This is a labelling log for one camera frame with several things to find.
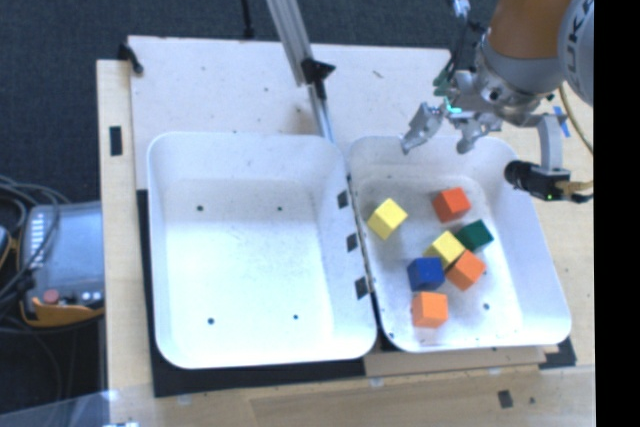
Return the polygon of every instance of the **toy block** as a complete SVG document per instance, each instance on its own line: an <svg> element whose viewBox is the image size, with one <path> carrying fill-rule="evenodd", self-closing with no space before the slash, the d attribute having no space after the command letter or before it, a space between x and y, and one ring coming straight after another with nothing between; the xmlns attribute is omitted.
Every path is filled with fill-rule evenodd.
<svg viewBox="0 0 640 427"><path fill-rule="evenodd" d="M471 210L471 202L462 187L454 187L439 192L431 204L443 223L460 219Z"/></svg>
<svg viewBox="0 0 640 427"><path fill-rule="evenodd" d="M435 290L444 283L444 269L437 256L416 258L407 267L407 272L414 292Z"/></svg>
<svg viewBox="0 0 640 427"><path fill-rule="evenodd" d="M480 258L466 249L462 256L449 267L446 277L456 287L464 291L480 279L486 268L486 264Z"/></svg>
<svg viewBox="0 0 640 427"><path fill-rule="evenodd" d="M439 256L446 270L464 252L465 247L449 230L444 231L424 250L423 256Z"/></svg>
<svg viewBox="0 0 640 427"><path fill-rule="evenodd" d="M449 318L449 302L439 292L418 292L411 301L411 321L416 327L439 327Z"/></svg>
<svg viewBox="0 0 640 427"><path fill-rule="evenodd" d="M402 207L391 198L388 198L374 210L367 221L367 226L382 240L387 240L389 235L391 235L408 216Z"/></svg>
<svg viewBox="0 0 640 427"><path fill-rule="evenodd" d="M456 233L456 238L469 251L475 251L493 240L493 235L487 229L482 219L467 224Z"/></svg>

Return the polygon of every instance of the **empty white tray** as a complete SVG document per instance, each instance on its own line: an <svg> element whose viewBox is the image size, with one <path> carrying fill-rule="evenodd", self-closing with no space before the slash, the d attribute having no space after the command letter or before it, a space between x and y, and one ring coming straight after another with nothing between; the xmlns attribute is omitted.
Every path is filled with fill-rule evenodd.
<svg viewBox="0 0 640 427"><path fill-rule="evenodd" d="M153 141L147 165L155 337L169 362L224 368L370 350L377 328L334 145L175 132Z"/></svg>
<svg viewBox="0 0 640 427"><path fill-rule="evenodd" d="M434 137L402 153L394 137L367 137L350 150L354 202L379 306L382 328L409 352L499 346L552 345L563 341L571 316L532 198L504 179L517 160L503 141L485 137L460 155L458 137ZM441 190L462 187L472 204L462 219L441 223L431 200ZM408 219L383 241L366 226L373 210L393 198ZM446 281L438 292L449 301L449 319L439 328L411 322L407 266L444 230L482 219L494 241L477 251L486 273L466 291Z"/></svg>

